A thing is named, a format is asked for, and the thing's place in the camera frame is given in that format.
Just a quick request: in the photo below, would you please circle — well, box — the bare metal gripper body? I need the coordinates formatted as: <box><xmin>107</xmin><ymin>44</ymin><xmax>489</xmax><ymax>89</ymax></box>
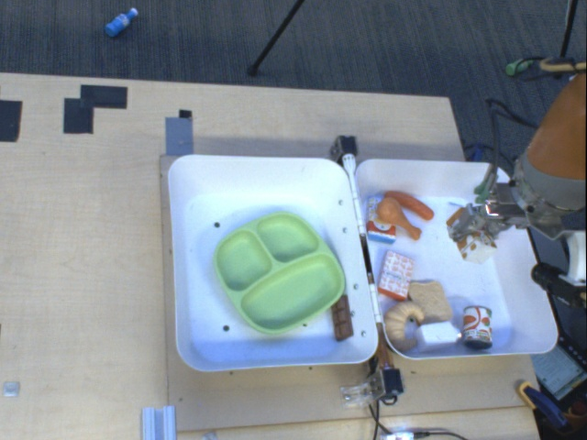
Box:
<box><xmin>482</xmin><ymin>181</ymin><xmax>575</xmax><ymax>241</ymax></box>

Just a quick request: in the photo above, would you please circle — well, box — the orange and white carton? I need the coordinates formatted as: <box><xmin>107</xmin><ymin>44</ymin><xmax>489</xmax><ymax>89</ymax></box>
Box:
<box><xmin>446</xmin><ymin>205</ymin><xmax>499</xmax><ymax>266</ymax></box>

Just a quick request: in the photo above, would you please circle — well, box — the orange carrot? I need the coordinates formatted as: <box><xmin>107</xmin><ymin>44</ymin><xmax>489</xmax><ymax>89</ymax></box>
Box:
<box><xmin>383</xmin><ymin>190</ymin><xmax>436</xmax><ymax>222</ymax></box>

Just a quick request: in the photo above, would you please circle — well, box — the orange chicken drumstick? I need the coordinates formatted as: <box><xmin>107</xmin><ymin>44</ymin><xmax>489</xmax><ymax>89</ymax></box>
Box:
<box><xmin>376</xmin><ymin>196</ymin><xmax>423</xmax><ymax>242</ymax></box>

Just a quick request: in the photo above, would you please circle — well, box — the white plastic tray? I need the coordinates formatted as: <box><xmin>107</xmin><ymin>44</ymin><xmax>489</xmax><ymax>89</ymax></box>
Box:
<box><xmin>167</xmin><ymin>153</ymin><xmax>380</xmax><ymax>373</ymax></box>
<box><xmin>354</xmin><ymin>158</ymin><xmax>560</xmax><ymax>362</ymax></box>

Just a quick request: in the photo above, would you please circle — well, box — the red white blue carton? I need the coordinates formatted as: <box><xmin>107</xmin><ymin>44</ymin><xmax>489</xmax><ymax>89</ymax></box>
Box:
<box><xmin>365</xmin><ymin>193</ymin><xmax>398</xmax><ymax>246</ymax></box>

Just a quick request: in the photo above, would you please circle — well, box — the tan bread slice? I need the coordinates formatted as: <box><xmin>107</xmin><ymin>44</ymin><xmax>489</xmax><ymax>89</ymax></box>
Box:
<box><xmin>407</xmin><ymin>279</ymin><xmax>454</xmax><ymax>325</ymax></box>

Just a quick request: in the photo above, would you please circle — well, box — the orange and white packet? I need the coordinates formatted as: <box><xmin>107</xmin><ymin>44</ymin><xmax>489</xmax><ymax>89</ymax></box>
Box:
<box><xmin>377</xmin><ymin>249</ymin><xmax>415</xmax><ymax>303</ymax></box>

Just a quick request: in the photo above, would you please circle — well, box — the orange and white can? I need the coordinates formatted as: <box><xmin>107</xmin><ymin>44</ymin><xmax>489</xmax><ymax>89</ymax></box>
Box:
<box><xmin>461</xmin><ymin>304</ymin><xmax>494</xmax><ymax>350</ymax></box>

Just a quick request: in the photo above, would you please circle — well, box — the thin black and white rod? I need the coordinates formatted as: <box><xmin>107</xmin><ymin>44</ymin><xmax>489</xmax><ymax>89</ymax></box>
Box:
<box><xmin>341</xmin><ymin>153</ymin><xmax>385</xmax><ymax>325</ymax></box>

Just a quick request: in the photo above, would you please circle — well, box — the white cube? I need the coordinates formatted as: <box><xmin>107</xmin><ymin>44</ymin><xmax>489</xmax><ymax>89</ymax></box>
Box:
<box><xmin>414</xmin><ymin>320</ymin><xmax>461</xmax><ymax>354</ymax></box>

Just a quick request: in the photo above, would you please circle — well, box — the tan croissant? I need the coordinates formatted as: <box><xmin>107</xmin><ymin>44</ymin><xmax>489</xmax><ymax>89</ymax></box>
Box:
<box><xmin>383</xmin><ymin>301</ymin><xmax>427</xmax><ymax>353</ymax></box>

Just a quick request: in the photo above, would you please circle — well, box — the brown chocolate bar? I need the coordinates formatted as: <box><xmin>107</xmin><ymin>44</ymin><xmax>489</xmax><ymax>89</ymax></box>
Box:
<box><xmin>330</xmin><ymin>294</ymin><xmax>356</xmax><ymax>343</ymax></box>

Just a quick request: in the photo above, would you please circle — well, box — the green divided plate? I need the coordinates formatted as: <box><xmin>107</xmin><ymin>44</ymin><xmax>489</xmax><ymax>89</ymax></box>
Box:
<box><xmin>213</xmin><ymin>211</ymin><xmax>347</xmax><ymax>336</ymax></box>

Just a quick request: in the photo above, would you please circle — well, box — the black tripod leg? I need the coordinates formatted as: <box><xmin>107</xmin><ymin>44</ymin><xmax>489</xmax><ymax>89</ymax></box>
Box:
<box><xmin>246</xmin><ymin>0</ymin><xmax>328</xmax><ymax>78</ymax></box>
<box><xmin>558</xmin><ymin>0</ymin><xmax>587</xmax><ymax>60</ymax></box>

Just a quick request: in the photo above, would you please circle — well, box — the blue bottle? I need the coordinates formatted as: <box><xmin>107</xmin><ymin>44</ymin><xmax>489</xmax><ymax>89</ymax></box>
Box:
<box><xmin>104</xmin><ymin>6</ymin><xmax>140</xmax><ymax>39</ymax></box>

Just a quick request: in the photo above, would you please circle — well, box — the black cylinder on white bracket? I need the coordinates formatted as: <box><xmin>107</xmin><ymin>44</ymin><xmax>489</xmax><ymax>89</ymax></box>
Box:
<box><xmin>530</xmin><ymin>230</ymin><xmax>587</xmax><ymax>303</ymax></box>

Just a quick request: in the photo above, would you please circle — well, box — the black block with wires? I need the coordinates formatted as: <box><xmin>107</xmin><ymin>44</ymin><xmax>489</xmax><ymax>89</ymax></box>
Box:
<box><xmin>330</xmin><ymin>135</ymin><xmax>359</xmax><ymax>162</ymax></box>
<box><xmin>382</xmin><ymin>368</ymin><xmax>406</xmax><ymax>399</ymax></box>

